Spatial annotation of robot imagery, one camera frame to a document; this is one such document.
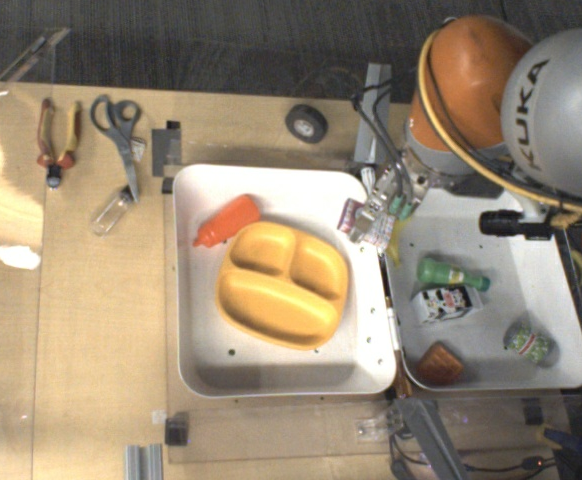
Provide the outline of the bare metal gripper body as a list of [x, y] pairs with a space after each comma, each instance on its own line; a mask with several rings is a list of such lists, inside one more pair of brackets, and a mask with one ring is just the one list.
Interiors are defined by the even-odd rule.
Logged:
[[425, 174], [403, 162], [390, 162], [380, 171], [367, 199], [367, 214], [375, 221], [391, 216], [409, 220], [425, 197]]

